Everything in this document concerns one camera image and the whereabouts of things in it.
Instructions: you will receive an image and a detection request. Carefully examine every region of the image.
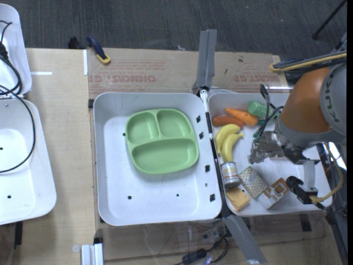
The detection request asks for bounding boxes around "orange carrot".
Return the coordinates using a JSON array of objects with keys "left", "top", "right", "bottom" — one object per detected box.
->
[{"left": 225, "top": 108, "right": 259, "bottom": 126}]

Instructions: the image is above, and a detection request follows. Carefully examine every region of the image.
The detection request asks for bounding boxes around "brown cardboard board red print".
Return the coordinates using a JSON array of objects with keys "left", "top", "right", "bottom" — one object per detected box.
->
[{"left": 87, "top": 47, "right": 329, "bottom": 261}]

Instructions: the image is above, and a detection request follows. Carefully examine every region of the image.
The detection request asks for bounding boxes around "yellow cheese wedge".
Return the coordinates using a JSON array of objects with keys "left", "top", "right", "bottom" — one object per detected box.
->
[{"left": 225, "top": 185, "right": 252, "bottom": 212}]

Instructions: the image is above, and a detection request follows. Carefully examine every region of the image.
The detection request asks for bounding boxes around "small orange label can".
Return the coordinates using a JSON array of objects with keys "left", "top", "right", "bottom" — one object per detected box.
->
[{"left": 220, "top": 161, "right": 241, "bottom": 189}]

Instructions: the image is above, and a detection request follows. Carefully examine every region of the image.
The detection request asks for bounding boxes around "white plastic tray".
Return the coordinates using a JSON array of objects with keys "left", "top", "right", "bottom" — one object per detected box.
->
[
  {"left": 207, "top": 92, "right": 333, "bottom": 218},
  {"left": 93, "top": 92, "right": 223, "bottom": 227},
  {"left": 0, "top": 3, "right": 33, "bottom": 99},
  {"left": 0, "top": 97, "right": 57, "bottom": 226}
]

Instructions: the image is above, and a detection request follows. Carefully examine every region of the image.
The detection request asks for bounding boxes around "orange red sausage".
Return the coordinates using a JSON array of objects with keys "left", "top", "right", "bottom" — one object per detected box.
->
[{"left": 211, "top": 115, "right": 245, "bottom": 129}]

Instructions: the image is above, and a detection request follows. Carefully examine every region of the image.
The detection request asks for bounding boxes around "white patterned carton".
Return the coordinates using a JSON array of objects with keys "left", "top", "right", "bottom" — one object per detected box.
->
[{"left": 238, "top": 166, "right": 269, "bottom": 200}]

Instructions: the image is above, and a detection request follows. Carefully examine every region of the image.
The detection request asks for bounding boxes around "green plastic bottle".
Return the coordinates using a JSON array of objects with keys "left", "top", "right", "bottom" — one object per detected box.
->
[{"left": 247, "top": 100, "right": 272, "bottom": 119}]

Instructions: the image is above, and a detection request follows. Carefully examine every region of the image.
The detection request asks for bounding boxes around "black cylinder on white bracket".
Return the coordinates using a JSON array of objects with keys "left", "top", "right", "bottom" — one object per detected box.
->
[{"left": 286, "top": 160, "right": 319, "bottom": 205}]

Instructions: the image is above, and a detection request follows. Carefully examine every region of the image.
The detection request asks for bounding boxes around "white and brown carton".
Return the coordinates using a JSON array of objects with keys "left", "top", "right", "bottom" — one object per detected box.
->
[{"left": 257, "top": 177, "right": 291, "bottom": 210}]

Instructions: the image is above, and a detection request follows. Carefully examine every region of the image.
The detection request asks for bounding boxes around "yellow banana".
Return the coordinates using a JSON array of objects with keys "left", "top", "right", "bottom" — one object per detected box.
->
[
  {"left": 221, "top": 132, "right": 245, "bottom": 163},
  {"left": 214, "top": 124, "right": 242, "bottom": 156}
]

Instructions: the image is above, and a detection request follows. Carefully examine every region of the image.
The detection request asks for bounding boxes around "green divided plate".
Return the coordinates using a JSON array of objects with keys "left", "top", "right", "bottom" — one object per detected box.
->
[{"left": 125, "top": 108, "right": 200, "bottom": 176}]

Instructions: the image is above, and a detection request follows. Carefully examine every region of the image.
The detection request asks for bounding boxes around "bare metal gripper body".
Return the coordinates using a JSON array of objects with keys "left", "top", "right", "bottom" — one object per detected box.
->
[{"left": 255, "top": 130, "right": 304, "bottom": 165}]

